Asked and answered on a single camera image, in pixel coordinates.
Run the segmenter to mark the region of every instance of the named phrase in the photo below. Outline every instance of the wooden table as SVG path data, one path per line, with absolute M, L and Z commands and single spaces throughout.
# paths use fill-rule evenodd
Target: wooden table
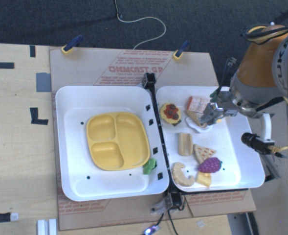
M 36 74 L 50 73 L 49 47 L 0 44 L 0 213 L 16 212 L 19 220 L 0 223 L 0 235 L 36 234 L 37 220 L 58 219 L 51 93 L 37 92 Z M 47 125 L 31 124 L 30 108 L 38 108 Z M 197 222 L 205 224 L 200 227 Z M 174 220 L 179 234 L 230 235 L 226 215 Z M 62 231 L 58 234 L 141 234 L 152 223 Z M 170 221 L 156 234 L 175 234 Z

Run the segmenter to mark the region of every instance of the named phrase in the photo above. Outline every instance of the white tray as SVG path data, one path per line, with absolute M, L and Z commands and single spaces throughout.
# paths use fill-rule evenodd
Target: white tray
M 187 125 L 185 109 L 189 96 L 209 98 L 216 88 L 169 86 L 160 88 L 156 93 L 159 109 L 165 103 L 174 103 L 182 112 L 182 121 L 177 126 L 161 120 L 170 168 L 172 169 L 174 163 L 181 162 L 186 165 L 183 169 L 186 177 L 192 175 L 196 178 L 197 175 L 198 162 L 195 155 L 185 157 L 178 153 L 177 135 L 180 132 L 191 133 L 193 143 L 217 150 L 215 156 L 222 161 L 221 170 L 212 173 L 212 184 L 209 188 L 198 183 L 190 187 L 176 184 L 185 192 L 256 188 L 261 186 L 265 179 L 259 154 L 241 141 L 243 133 L 251 133 L 245 116 L 237 114 L 235 117 L 225 117 L 207 133 L 198 133 Z
M 158 194 L 168 188 L 169 175 L 153 104 L 145 89 L 133 86 L 62 87 L 56 93 L 56 112 L 61 182 L 68 198 L 87 201 L 131 197 Z M 130 112 L 141 119 L 151 158 L 157 161 L 151 174 L 144 175 L 142 166 L 106 171 L 94 164 L 89 153 L 86 123 L 92 116 L 108 112 Z

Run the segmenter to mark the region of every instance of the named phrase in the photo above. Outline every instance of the cardboard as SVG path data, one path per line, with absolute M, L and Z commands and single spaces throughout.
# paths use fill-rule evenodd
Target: cardboard
M 60 47 L 50 49 L 53 124 L 58 184 L 59 229 L 157 222 L 151 205 L 163 194 L 75 202 L 62 191 L 56 128 L 55 94 L 68 85 L 138 86 L 146 72 L 155 73 L 155 89 L 163 86 L 217 86 L 218 82 L 208 53 L 184 53 L 175 60 L 171 51 L 74 48 L 64 55 Z M 187 206 L 171 217 L 188 218 L 255 210 L 250 190 L 186 195 Z

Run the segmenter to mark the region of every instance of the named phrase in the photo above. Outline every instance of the white cable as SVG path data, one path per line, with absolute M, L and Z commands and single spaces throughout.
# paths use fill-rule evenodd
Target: white cable
M 163 25 L 163 27 L 164 27 L 164 31 L 163 31 L 163 33 L 162 33 L 160 36 L 155 37 L 155 38 L 151 38 L 151 39 L 148 39 L 148 40 L 145 40 L 145 41 L 143 41 L 143 42 L 140 42 L 139 44 L 135 45 L 135 47 L 134 47 L 133 49 L 136 49 L 139 45 L 141 45 L 141 44 L 143 44 L 143 43 L 156 40 L 156 39 L 162 37 L 162 36 L 165 34 L 167 28 L 166 28 L 164 22 L 161 21 L 159 18 L 155 18 L 155 17 L 144 17 L 144 18 L 140 18 L 140 19 L 137 19 L 137 20 L 133 20 L 133 21 L 124 21 L 124 20 L 122 20 L 122 19 L 119 18 L 119 10 L 118 10 L 118 5 L 117 5 L 116 0 L 114 0 L 114 4 L 115 4 L 116 12 L 117 12 L 117 18 L 118 18 L 118 20 L 119 20 L 120 22 L 122 22 L 122 23 L 130 24 L 130 23 L 135 23 L 135 22 L 138 22 L 138 21 L 141 21 L 141 20 L 144 20 L 144 19 L 154 19 L 154 20 L 157 20 L 157 21 L 159 21 L 160 23 L 162 23 L 162 25 Z

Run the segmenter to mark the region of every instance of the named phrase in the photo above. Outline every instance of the yellow plate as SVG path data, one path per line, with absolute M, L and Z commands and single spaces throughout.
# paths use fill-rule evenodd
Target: yellow plate
M 91 117 L 86 126 L 89 152 L 103 170 L 144 165 L 150 156 L 145 128 L 138 116 L 113 112 Z

